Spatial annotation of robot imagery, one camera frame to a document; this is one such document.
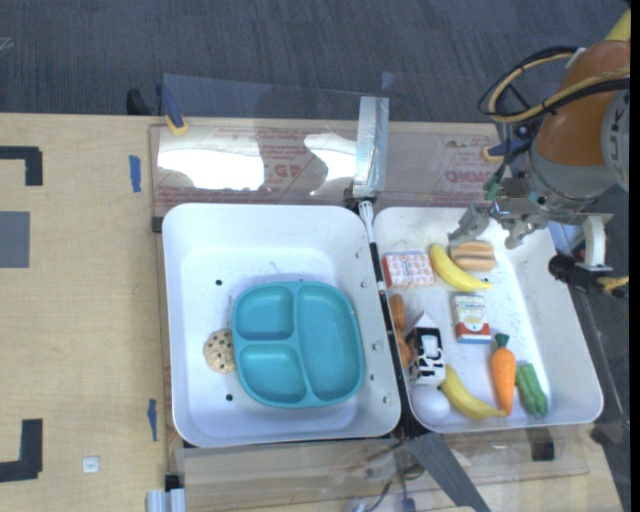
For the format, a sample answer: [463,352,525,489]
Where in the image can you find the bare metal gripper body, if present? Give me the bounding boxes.
[492,177,587,229]

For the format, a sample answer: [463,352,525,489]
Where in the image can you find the brown hot dog bun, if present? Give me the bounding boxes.
[449,239,498,273]

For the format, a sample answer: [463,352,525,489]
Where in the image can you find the yellow banana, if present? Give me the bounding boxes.
[440,363,508,422]
[428,242,494,294]

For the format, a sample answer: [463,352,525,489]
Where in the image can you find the brown cardboard board, red print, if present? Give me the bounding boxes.
[149,122,592,482]

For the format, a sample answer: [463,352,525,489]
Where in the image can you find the orange and white packet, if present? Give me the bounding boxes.
[381,250,437,290]

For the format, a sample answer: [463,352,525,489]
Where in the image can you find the white plastic tray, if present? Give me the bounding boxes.
[160,202,403,448]
[372,206,605,435]

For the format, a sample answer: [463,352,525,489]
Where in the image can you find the white and red carton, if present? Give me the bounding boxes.
[449,292,493,345]

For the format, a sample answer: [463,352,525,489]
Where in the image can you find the brown bread piece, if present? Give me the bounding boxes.
[394,329,413,372]
[388,292,408,334]

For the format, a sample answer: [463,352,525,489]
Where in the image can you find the orange carrot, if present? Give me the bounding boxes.
[490,332,518,418]

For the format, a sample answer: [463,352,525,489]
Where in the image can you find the black and white milk carton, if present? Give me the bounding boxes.
[405,311,448,388]

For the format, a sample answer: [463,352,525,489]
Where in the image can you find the green asparagus bunch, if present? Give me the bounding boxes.
[514,361,550,418]

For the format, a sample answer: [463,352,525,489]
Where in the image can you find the white egg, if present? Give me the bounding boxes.
[410,383,452,424]

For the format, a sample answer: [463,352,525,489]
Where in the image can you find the blue divided plate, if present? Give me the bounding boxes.
[230,280,366,409]

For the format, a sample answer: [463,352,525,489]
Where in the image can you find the chocolate chip biscuit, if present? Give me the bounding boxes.
[202,327,238,375]

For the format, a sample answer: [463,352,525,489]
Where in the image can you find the black cylinder on white bracket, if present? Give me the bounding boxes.
[548,213,617,296]

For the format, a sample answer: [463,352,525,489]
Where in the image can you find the black block with thin wires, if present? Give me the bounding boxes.
[391,420,427,442]

